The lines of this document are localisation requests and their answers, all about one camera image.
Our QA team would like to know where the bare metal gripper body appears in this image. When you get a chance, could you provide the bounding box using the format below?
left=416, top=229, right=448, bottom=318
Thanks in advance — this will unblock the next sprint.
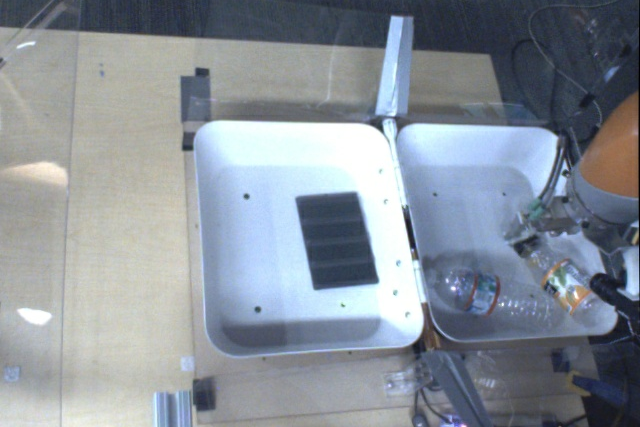
left=519, top=194, right=587, bottom=242

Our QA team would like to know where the white plastic tray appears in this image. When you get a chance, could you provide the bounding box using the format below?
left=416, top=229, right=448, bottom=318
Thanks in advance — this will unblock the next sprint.
left=192, top=119, right=426, bottom=361
left=394, top=122, right=619, bottom=345

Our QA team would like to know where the clear bottle with orange label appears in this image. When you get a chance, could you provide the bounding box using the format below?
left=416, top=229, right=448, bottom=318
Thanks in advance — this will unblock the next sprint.
left=527, top=247, right=602, bottom=319

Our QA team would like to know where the clear bottle with blue label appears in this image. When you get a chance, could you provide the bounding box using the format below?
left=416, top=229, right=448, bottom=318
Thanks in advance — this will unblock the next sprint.
left=423, top=254, right=562, bottom=329

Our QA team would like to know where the black ribbed rectangular pad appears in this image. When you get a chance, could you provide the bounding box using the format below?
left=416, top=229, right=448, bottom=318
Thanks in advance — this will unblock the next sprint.
left=294, top=190, right=381, bottom=292

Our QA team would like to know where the pale wood board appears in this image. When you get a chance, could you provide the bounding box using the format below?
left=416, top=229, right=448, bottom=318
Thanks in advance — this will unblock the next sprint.
left=183, top=37, right=601, bottom=427

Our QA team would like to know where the black cylinder on white bracket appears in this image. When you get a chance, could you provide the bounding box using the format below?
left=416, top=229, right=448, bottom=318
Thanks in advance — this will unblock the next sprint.
left=588, top=220, right=640, bottom=317

